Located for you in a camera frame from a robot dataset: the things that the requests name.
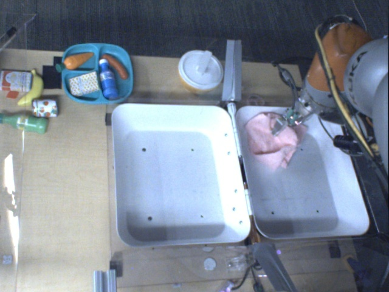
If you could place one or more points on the orange carrot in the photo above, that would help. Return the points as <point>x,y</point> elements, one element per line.
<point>77,61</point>

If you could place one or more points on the black cylinder on white bracket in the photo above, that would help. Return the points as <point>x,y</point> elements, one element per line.
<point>346,143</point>

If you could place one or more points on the yellow patterned carton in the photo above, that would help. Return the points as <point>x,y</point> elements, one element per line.
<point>83,84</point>

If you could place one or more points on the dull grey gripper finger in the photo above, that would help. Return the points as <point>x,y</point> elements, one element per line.
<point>279,128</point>

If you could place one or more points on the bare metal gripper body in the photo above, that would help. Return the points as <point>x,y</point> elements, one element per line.
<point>301,111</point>

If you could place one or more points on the white plastic tray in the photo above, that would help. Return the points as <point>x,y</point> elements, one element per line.
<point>179,178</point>
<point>310,193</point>

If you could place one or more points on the brown sausage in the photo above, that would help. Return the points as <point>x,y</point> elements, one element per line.
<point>117,65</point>

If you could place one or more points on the clear plastic bottle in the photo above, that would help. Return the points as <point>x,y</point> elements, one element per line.
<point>240,262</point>

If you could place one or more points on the green bottle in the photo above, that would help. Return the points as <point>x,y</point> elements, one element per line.
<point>30,124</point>

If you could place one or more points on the white can with orange print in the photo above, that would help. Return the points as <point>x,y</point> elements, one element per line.
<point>45,108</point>

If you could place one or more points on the white lidded yellow cup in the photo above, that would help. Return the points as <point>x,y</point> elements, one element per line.
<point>199,68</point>

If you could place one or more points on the blue bottle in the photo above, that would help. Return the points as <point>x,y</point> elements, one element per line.
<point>108,81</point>

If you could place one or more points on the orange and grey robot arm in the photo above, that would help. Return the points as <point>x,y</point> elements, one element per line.
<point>361,71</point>

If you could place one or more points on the pink cloth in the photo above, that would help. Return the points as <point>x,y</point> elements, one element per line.
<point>267,141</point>

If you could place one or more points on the white round cap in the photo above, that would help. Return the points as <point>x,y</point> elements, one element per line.
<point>210,264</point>

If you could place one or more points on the white and orange carton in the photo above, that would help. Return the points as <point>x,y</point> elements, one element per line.
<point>15,80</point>

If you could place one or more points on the yellow banana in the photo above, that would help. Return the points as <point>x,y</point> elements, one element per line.
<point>35,90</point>

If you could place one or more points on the blue divided plate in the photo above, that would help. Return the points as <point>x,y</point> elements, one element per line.
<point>126,90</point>

